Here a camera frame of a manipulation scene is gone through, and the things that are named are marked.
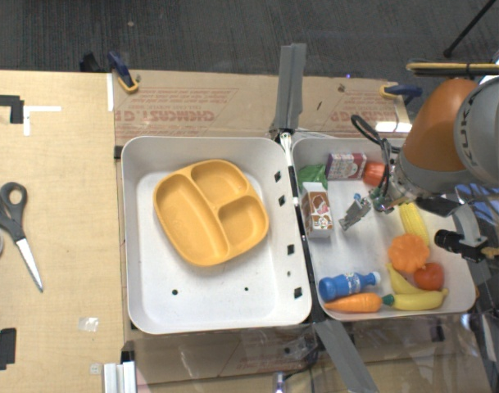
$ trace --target white tape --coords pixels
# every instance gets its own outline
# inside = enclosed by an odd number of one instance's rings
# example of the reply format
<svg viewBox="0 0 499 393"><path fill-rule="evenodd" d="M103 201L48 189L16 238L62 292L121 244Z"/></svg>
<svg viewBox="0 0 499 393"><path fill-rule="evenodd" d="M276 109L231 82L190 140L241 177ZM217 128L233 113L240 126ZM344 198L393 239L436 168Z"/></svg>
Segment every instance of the white tape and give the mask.
<svg viewBox="0 0 499 393"><path fill-rule="evenodd" d="M98 329L98 318L79 318L78 329L86 332L96 332Z"/></svg>
<svg viewBox="0 0 499 393"><path fill-rule="evenodd" d="M107 73L107 109L112 112L115 109L115 92L112 84L112 73Z"/></svg>
<svg viewBox="0 0 499 393"><path fill-rule="evenodd" d="M102 374L102 368L103 365L101 365L100 363L92 363L88 368L88 372L89 374L92 374L94 376L99 376L100 374Z"/></svg>
<svg viewBox="0 0 499 393"><path fill-rule="evenodd" d="M23 106L23 135L30 136L31 112L60 112L61 106Z"/></svg>

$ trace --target small box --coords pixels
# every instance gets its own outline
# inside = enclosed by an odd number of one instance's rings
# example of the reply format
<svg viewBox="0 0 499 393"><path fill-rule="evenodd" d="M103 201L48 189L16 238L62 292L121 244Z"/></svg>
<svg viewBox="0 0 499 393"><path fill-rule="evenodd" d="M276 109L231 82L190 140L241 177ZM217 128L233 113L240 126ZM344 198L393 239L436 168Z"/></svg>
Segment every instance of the small box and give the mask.
<svg viewBox="0 0 499 393"><path fill-rule="evenodd" d="M329 237L333 231L333 217L328 193L320 182L302 184L302 213L308 237Z"/></svg>
<svg viewBox="0 0 499 393"><path fill-rule="evenodd" d="M364 153L330 153L325 166L328 180L360 179L367 158Z"/></svg>

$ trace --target gray carpet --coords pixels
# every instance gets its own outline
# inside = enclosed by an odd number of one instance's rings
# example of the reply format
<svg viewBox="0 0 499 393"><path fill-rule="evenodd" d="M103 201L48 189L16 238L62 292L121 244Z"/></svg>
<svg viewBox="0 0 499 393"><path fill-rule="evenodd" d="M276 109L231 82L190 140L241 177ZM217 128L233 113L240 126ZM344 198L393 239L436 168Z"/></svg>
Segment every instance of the gray carpet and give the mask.
<svg viewBox="0 0 499 393"><path fill-rule="evenodd" d="M307 43L306 75L389 79L424 90L411 58L444 60L488 0L0 0L0 69L77 71L92 51L131 69L278 74L279 49ZM453 60L499 50L499 0Z"/></svg>

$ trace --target scissor blade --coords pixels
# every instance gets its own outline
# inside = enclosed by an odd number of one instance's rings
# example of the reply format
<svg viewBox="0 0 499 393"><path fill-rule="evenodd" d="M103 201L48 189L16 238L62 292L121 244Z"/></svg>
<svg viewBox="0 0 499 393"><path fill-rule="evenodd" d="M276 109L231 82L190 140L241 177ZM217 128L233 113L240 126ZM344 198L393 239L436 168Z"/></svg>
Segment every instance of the scissor blade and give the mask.
<svg viewBox="0 0 499 393"><path fill-rule="evenodd" d="M23 257L23 260L27 265L27 269L29 270L31 277L36 283L36 286L41 292L43 292L42 279L39 277L38 267L36 266L36 262L34 262L34 257L32 252L30 251L30 246L27 242L27 239L20 239L18 242L16 242L16 244L20 249L21 256Z"/></svg>

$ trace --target blue clamp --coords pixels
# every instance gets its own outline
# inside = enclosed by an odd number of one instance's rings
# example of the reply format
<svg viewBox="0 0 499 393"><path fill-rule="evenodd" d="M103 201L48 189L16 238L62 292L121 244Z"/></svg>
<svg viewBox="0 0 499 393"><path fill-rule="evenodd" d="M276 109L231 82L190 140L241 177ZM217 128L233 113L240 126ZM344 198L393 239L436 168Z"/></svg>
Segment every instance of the blue clamp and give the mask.
<svg viewBox="0 0 499 393"><path fill-rule="evenodd" d="M120 58L120 54L115 51L107 53L107 59L111 65L111 70L116 69L118 73L118 83L127 93L134 93L138 90L138 83L131 77L127 65Z"/></svg>
<svg viewBox="0 0 499 393"><path fill-rule="evenodd" d="M407 96L404 103L408 105L414 97L422 96L422 88L412 86L410 84L397 84L394 86L380 86L380 95L387 99L394 99L395 97Z"/></svg>

